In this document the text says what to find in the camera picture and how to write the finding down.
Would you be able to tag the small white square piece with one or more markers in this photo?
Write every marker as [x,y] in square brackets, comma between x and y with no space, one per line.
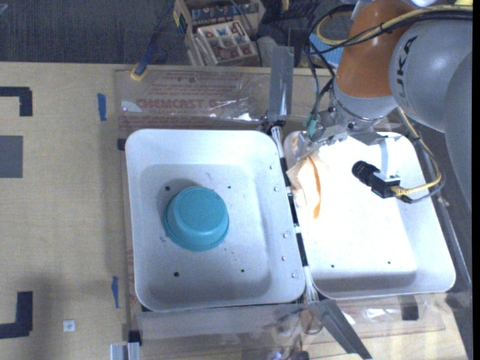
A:
[69,325]

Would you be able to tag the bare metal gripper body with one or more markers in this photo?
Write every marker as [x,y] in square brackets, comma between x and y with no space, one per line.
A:
[333,126]

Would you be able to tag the brown cardboard board red print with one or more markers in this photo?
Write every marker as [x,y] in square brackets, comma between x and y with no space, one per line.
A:
[187,96]

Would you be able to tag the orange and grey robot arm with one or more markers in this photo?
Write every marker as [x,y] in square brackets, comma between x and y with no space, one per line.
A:
[431,69]

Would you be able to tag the teal bowl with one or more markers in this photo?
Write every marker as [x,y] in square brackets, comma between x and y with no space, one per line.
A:
[197,218]

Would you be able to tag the white plastic tray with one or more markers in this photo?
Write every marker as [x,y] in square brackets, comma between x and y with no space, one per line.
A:
[367,238]
[225,152]

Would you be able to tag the black cylinder on white bracket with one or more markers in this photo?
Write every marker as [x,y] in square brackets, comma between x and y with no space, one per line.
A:
[371,176]

